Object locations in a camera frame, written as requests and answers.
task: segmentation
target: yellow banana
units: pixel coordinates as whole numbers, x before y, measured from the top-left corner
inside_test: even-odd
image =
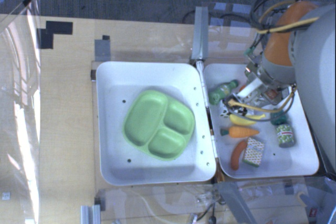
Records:
[[[260,119],[265,117],[265,114],[262,114],[262,115],[246,115],[245,117],[247,117],[249,119],[252,119],[252,120],[260,120]],[[230,114],[230,120],[233,124],[241,125],[241,126],[248,126],[248,125],[252,125],[252,124],[256,123],[255,121],[249,121],[249,120],[242,119],[242,118],[240,118],[240,117],[238,117],[234,114]]]

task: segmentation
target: toy carrot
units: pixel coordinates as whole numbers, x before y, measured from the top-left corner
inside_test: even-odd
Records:
[[[252,135],[258,134],[259,131],[247,128],[247,127],[241,127],[241,126],[231,126],[228,130],[221,129],[220,134],[221,135],[229,135],[233,138],[242,138],[242,137],[248,137]]]

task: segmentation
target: green can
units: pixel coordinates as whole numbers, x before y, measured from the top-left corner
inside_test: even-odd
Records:
[[[291,147],[294,146],[294,134],[293,128],[289,124],[281,124],[276,127],[278,136],[279,147]]]

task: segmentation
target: green bottle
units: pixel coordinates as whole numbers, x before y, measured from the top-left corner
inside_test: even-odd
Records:
[[[210,104],[218,104],[220,100],[226,98],[236,87],[238,87],[238,81],[235,79],[221,84],[214,91],[209,93]]]

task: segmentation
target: small label sticker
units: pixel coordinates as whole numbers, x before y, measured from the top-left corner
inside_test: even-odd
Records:
[[[317,214],[317,208],[311,208],[309,212],[309,217],[314,218],[316,217],[316,214]]]
[[[11,193],[2,193],[2,200],[10,200]]]

